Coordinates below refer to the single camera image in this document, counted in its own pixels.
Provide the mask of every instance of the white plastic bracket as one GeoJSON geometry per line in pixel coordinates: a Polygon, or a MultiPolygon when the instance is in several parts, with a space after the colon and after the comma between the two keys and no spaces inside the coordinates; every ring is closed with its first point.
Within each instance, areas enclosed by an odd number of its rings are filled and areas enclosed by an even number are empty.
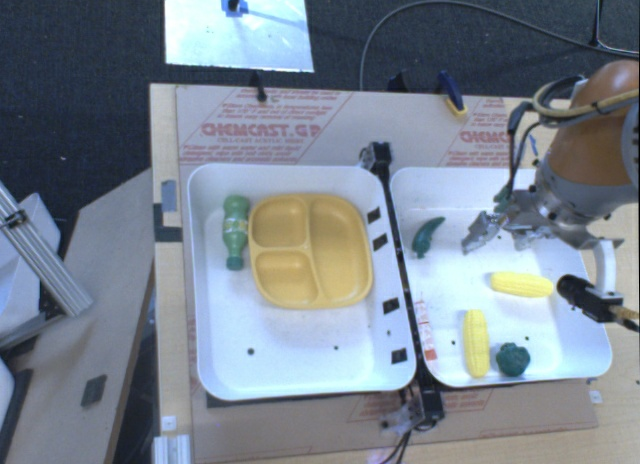
{"type": "Polygon", "coordinates": [[[616,290],[616,255],[611,240],[599,240],[593,248],[596,258],[596,290],[602,293],[616,290]]]}
{"type": "Polygon", "coordinates": [[[153,439],[154,464],[191,464],[191,441],[186,434],[153,439]]]}

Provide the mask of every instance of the white tray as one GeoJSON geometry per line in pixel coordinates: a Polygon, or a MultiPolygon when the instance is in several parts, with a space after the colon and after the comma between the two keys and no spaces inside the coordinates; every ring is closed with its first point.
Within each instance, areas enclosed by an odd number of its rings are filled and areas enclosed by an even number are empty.
{"type": "MultiPolygon", "coordinates": [[[[461,240],[481,210],[506,183],[498,169],[407,168],[394,175],[391,189],[400,227],[409,283],[417,313],[422,311],[427,366],[440,382],[452,387],[488,386],[541,380],[596,377],[611,364],[611,347],[602,324],[572,310],[557,292],[543,299],[494,292],[492,272],[528,272],[553,283],[564,274],[586,277],[580,253],[560,240],[539,240],[516,251],[511,236],[501,232],[488,245],[464,256],[461,240]],[[411,250],[416,231],[427,220],[444,216],[423,259],[411,250]],[[491,368],[474,379],[465,366],[462,318],[481,309],[487,319],[491,368]],[[495,354],[505,342],[527,347],[531,364],[522,377],[502,375],[495,354]]],[[[516,188],[533,181],[522,170],[516,188]]]]}
{"type": "Polygon", "coordinates": [[[187,186],[193,261],[198,373],[223,400],[391,391],[404,387],[416,367],[384,192],[357,167],[208,164],[187,186]],[[258,292],[249,269],[225,267],[222,242],[226,196],[252,205],[287,193],[330,193],[350,201],[365,221],[373,260],[373,288],[349,307],[290,310],[258,292]],[[381,217],[368,223],[368,214],[381,217]],[[387,243],[374,251],[373,240],[387,243]],[[385,314],[383,303],[396,299],[385,314]]]}

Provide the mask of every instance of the blue clamp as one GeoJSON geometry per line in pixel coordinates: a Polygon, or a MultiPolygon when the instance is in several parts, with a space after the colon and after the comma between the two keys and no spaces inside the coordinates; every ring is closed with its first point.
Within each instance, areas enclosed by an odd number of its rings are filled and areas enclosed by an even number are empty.
{"type": "Polygon", "coordinates": [[[464,104],[460,88],[453,77],[443,69],[438,73],[438,82],[440,87],[444,87],[447,91],[449,97],[445,101],[451,111],[457,116],[466,114],[467,106],[464,104]]]}
{"type": "Polygon", "coordinates": [[[235,11],[232,11],[229,8],[230,1],[231,0],[220,0],[222,10],[228,18],[242,18],[243,14],[249,14],[249,5],[247,4],[246,0],[240,0],[238,2],[238,8],[235,11]]]}

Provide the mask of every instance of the green toy vegetable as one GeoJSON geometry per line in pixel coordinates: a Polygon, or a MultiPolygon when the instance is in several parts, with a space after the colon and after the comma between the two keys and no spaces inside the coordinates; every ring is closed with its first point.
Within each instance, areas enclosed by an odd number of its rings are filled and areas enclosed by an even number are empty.
{"type": "Polygon", "coordinates": [[[529,351],[515,343],[505,343],[496,354],[500,371],[509,377],[518,377],[524,373],[531,362],[529,351]]]}
{"type": "Polygon", "coordinates": [[[428,220],[413,237],[413,243],[411,248],[418,255],[419,259],[424,258],[431,247],[431,236],[433,232],[438,228],[440,224],[444,222],[444,217],[436,217],[435,219],[428,220]]]}

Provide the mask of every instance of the black clip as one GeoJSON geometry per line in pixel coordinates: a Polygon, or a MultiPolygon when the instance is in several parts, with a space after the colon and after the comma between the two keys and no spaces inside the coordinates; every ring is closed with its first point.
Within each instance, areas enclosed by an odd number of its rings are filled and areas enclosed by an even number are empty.
{"type": "Polygon", "coordinates": [[[258,101],[264,103],[267,101],[267,93],[264,91],[264,81],[262,80],[262,72],[254,71],[249,80],[249,87],[258,89],[258,101]]]}
{"type": "Polygon", "coordinates": [[[24,210],[18,210],[17,212],[12,213],[8,217],[6,217],[4,220],[2,220],[2,223],[0,223],[0,229],[5,227],[9,229],[13,229],[16,226],[19,226],[20,224],[27,222],[27,218],[28,218],[27,212],[25,212],[24,210]]]}

